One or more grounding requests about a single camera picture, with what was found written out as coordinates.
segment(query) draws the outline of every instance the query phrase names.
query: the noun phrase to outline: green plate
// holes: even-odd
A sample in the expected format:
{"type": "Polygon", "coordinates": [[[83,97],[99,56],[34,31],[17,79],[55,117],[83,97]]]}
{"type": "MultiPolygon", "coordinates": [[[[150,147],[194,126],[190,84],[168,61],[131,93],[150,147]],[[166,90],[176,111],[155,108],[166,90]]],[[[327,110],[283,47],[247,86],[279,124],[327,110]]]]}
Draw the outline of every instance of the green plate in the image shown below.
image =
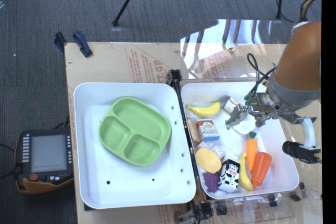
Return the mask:
{"type": "Polygon", "coordinates": [[[138,166],[153,163],[171,135],[168,119],[146,103],[121,97],[99,126],[99,140],[110,152],[138,166]]]}

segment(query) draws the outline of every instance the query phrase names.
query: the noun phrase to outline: cardboard sheet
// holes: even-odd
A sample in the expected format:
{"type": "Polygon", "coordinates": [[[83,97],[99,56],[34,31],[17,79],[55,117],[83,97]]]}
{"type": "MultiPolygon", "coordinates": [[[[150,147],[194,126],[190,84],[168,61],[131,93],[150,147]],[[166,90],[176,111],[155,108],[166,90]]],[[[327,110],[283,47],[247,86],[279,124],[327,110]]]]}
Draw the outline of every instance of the cardboard sheet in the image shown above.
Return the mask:
{"type": "MultiPolygon", "coordinates": [[[[181,54],[180,43],[112,43],[89,42],[93,54],[88,58],[79,50],[77,43],[65,44],[65,64],[68,84],[68,100],[73,146],[73,167],[75,177],[76,202],[78,222],[82,223],[137,223],[137,224],[173,224],[178,223],[178,215],[187,211],[185,204],[161,205],[103,210],[85,210],[79,193],[78,156],[76,149],[76,130],[74,119],[74,89],[84,82],[163,82],[170,69],[180,69],[183,78],[193,76],[199,70],[199,58],[195,55],[198,45],[193,44],[191,58],[185,58],[187,51],[181,54]]],[[[209,67],[198,72],[198,78],[214,77],[209,72],[229,74],[229,77],[253,73],[254,69],[246,60],[248,52],[253,53],[258,61],[260,70],[268,70],[273,62],[277,62],[285,45],[244,45],[239,46],[234,54],[219,51],[216,55],[210,54],[201,58],[202,67],[209,67]]],[[[317,116],[314,123],[316,130],[316,145],[321,146],[321,105],[313,102],[307,108],[299,111],[300,116],[317,116]]],[[[303,141],[303,132],[300,126],[293,126],[281,121],[281,126],[288,136],[297,141],[303,141]]],[[[306,192],[299,193],[299,201],[287,198],[287,203],[274,207],[256,207],[247,203],[244,206],[226,207],[225,215],[216,215],[202,223],[251,223],[267,221],[267,223],[323,223],[322,201],[322,165],[308,165],[297,162],[300,181],[305,185],[306,192]]]]}

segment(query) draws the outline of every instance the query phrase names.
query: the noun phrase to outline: plastic banana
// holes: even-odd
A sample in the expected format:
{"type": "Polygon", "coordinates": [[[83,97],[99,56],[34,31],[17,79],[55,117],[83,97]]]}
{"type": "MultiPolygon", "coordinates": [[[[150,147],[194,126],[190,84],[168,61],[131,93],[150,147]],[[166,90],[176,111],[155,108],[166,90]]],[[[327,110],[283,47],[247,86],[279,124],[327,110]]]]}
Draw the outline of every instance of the plastic banana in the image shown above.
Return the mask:
{"type": "Polygon", "coordinates": [[[246,152],[242,154],[242,156],[238,159],[240,163],[239,169],[239,184],[246,190],[253,190],[253,185],[250,179],[247,176],[246,168],[245,168],[245,159],[246,159],[246,152]]]}
{"type": "Polygon", "coordinates": [[[195,115],[202,117],[202,118],[215,115],[220,110],[220,107],[221,107],[221,103],[219,101],[205,108],[201,106],[187,105],[187,109],[190,109],[192,112],[194,112],[195,115]]]}

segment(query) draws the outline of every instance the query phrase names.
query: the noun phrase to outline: purple toy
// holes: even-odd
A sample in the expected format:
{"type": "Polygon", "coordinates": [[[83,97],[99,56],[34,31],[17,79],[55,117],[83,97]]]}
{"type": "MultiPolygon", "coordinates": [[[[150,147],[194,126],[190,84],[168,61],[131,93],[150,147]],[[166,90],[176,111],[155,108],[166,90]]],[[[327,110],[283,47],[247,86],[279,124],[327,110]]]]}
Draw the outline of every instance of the purple toy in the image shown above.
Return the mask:
{"type": "Polygon", "coordinates": [[[219,182],[219,173],[203,173],[205,185],[208,187],[207,191],[214,193],[218,190],[218,182],[219,182]]]}

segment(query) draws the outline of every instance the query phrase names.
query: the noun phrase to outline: orange carrot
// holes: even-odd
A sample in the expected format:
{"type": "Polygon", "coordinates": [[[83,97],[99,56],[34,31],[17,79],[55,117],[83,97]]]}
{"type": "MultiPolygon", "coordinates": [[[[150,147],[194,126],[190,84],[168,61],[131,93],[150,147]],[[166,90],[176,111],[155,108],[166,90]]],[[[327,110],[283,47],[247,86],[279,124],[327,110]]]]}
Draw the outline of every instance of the orange carrot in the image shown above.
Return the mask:
{"type": "Polygon", "coordinates": [[[246,142],[246,160],[248,170],[252,173],[254,161],[258,151],[258,142],[254,139],[254,137],[257,135],[255,132],[249,132],[249,135],[250,139],[246,142]]]}

